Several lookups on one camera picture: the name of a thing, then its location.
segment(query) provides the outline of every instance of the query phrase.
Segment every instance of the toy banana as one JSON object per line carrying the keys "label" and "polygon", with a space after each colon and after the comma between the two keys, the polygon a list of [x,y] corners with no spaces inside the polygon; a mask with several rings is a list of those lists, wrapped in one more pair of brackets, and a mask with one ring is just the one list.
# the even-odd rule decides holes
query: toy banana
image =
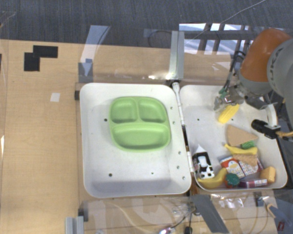
{"label": "toy banana", "polygon": [[237,147],[229,146],[228,144],[226,144],[225,147],[231,152],[232,155],[234,154],[256,155],[258,150],[257,147],[251,147],[244,150]]}
{"label": "toy banana", "polygon": [[236,112],[238,112],[240,105],[228,105],[220,114],[218,117],[218,121],[220,123],[225,124],[228,120],[230,120]]}
{"label": "toy banana", "polygon": [[198,178],[197,181],[207,189],[214,189],[216,187],[219,187],[225,181],[226,174],[227,169],[222,168],[215,177],[208,179]]}

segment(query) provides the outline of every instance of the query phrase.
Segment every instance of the plastic food item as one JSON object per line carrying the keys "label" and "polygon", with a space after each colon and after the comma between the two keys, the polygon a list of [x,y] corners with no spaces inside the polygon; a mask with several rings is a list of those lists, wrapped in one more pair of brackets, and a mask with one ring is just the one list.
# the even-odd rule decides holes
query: plastic food item
{"label": "plastic food item", "polygon": [[242,161],[250,166],[257,165],[257,155],[248,155],[248,154],[234,154],[233,158]]}
{"label": "plastic food item", "polygon": [[269,166],[260,172],[261,179],[266,179],[268,183],[275,182],[275,168],[273,166]]}
{"label": "plastic food item", "polygon": [[229,125],[226,131],[227,141],[230,146],[238,146],[245,142],[256,140],[258,137],[240,128]]}
{"label": "plastic food item", "polygon": [[242,161],[239,161],[239,165],[241,166],[242,171],[244,172],[245,176],[255,174],[255,173],[260,172],[264,169],[258,158],[257,158],[257,164],[255,166],[251,166],[251,165],[246,164]]}
{"label": "plastic food item", "polygon": [[171,139],[166,109],[159,100],[150,97],[113,100],[109,127],[114,144],[122,150],[159,150]]}
{"label": "plastic food item", "polygon": [[209,179],[215,177],[208,153],[198,146],[192,156],[195,177],[200,179]]}
{"label": "plastic food item", "polygon": [[240,181],[239,187],[243,188],[253,188],[267,185],[266,179],[243,179]]}
{"label": "plastic food item", "polygon": [[238,161],[236,159],[234,159],[232,156],[225,158],[225,159],[222,159],[220,161],[220,165],[223,168],[226,168],[228,173],[237,174],[237,176],[239,178],[245,177]]}
{"label": "plastic food item", "polygon": [[225,176],[225,185],[228,188],[237,187],[240,183],[240,179],[237,174],[227,174]]}
{"label": "plastic food item", "polygon": [[220,116],[218,117],[218,121],[220,123],[225,124],[228,120],[230,120],[235,114],[236,112],[238,112],[240,108],[239,104],[236,105],[228,105],[220,114]]}
{"label": "plastic food item", "polygon": [[254,142],[254,140],[250,140],[250,141],[248,141],[248,142],[245,142],[245,143],[243,143],[243,144],[241,144],[241,148],[242,149],[249,149],[249,148],[251,148],[251,147],[255,147],[256,145],[255,145],[255,142]]}
{"label": "plastic food item", "polygon": [[231,154],[247,154],[247,155],[256,155],[257,154],[257,147],[251,147],[249,149],[243,150],[237,147],[229,146],[225,144],[225,147],[231,152]]}
{"label": "plastic food item", "polygon": [[207,189],[214,189],[219,187],[225,180],[227,170],[225,168],[220,169],[219,173],[214,178],[200,179],[197,181]]}

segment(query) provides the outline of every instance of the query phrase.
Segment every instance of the table surface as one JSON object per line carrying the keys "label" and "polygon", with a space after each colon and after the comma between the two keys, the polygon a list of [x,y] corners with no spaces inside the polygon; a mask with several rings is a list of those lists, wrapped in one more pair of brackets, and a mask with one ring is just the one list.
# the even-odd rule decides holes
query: table surface
{"label": "table surface", "polygon": [[[25,72],[24,53],[32,52],[33,45],[58,46],[58,58],[41,58],[40,72]],[[65,218],[76,217],[83,201],[93,207],[85,223],[86,234],[98,229],[109,234],[154,233],[178,220],[170,211],[159,213],[161,207],[171,209],[170,200],[183,198],[180,196],[113,201],[97,200],[84,190],[77,151],[81,148],[79,107],[74,100],[83,50],[84,44],[0,40],[0,234],[63,234]],[[167,72],[169,55],[169,49],[102,45],[96,53],[94,79],[163,83],[148,76]],[[189,82],[221,84],[228,72],[220,64],[225,62],[230,62],[229,55],[186,54],[185,77]],[[60,93],[58,102],[50,101],[53,93]],[[263,195],[275,203],[272,191]],[[264,207],[255,206],[252,194],[231,196],[237,200],[247,197],[249,204],[236,208],[224,206],[219,198],[213,200],[228,229],[233,233],[276,233],[273,218]],[[159,215],[146,221],[139,211]],[[210,233],[201,216],[193,217],[192,226],[193,233]]]}

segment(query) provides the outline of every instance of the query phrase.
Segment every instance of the bread slice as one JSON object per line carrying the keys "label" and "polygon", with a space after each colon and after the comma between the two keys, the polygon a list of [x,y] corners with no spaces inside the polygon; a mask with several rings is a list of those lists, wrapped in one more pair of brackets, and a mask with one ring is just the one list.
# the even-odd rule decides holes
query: bread slice
{"label": "bread slice", "polygon": [[230,146],[238,146],[255,139],[258,139],[258,137],[254,134],[248,133],[232,125],[227,127],[227,142]]}
{"label": "bread slice", "polygon": [[257,155],[247,155],[247,154],[234,154],[233,158],[242,161],[250,166],[257,165]]}

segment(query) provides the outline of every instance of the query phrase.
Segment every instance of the green plate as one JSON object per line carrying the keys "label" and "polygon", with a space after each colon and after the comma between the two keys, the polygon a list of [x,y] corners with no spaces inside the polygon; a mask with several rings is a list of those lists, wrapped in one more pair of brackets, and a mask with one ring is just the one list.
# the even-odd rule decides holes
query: green plate
{"label": "green plate", "polygon": [[160,150],[170,143],[170,125],[164,105],[150,97],[120,97],[109,110],[113,143],[122,150]]}

